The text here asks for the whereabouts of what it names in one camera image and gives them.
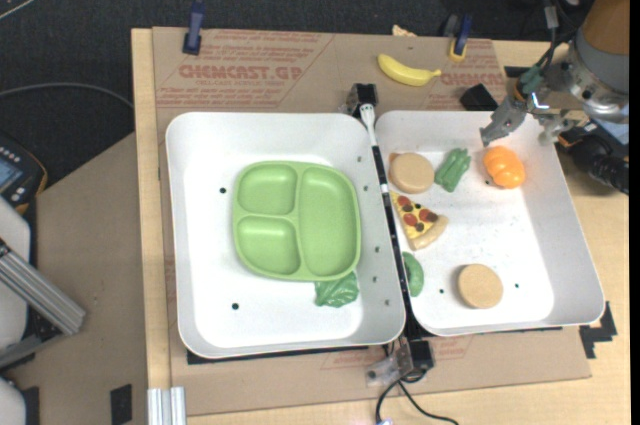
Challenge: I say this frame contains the green divided plate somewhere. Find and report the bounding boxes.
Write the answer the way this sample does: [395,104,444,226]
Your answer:
[232,160,362,283]

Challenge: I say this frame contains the toy pizza slice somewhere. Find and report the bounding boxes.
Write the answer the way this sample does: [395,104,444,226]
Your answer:
[389,190,450,252]

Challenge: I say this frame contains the green lettuce leaf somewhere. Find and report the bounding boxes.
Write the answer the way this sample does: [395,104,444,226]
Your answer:
[313,270,360,309]

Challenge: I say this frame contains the thin black and white rod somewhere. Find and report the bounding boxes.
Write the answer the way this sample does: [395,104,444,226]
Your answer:
[359,104,417,340]

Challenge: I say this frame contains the black cylinder on white bracket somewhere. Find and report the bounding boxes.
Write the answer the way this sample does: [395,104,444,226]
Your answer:
[557,112,630,195]

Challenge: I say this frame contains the orange toy pepper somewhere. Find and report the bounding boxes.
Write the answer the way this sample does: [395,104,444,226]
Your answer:
[481,145,527,190]

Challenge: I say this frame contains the white plastic tray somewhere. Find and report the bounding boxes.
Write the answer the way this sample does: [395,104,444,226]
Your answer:
[164,111,407,360]
[373,109,606,338]

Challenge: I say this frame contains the yellow banana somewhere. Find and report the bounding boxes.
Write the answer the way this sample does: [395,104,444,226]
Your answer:
[376,53,443,88]

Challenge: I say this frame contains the tan round bread bun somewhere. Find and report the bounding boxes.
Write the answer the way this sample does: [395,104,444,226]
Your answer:
[388,151,436,195]

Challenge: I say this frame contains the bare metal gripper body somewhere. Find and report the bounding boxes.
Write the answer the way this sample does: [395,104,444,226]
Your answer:
[519,60,630,124]

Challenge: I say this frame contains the brown cardboard board, red print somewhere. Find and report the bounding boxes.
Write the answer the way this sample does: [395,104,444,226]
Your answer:
[152,26,594,417]

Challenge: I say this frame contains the tan round biscuit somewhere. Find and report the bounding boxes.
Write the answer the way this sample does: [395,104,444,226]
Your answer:
[456,263,505,310]

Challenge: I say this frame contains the small black box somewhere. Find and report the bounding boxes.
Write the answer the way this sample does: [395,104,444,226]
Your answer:
[459,83,499,112]

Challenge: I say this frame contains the green toy asparagus bunch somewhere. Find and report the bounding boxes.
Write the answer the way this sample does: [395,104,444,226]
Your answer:
[433,147,472,193]

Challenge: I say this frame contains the green round toy vegetable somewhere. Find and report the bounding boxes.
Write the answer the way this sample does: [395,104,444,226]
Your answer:
[401,251,426,298]

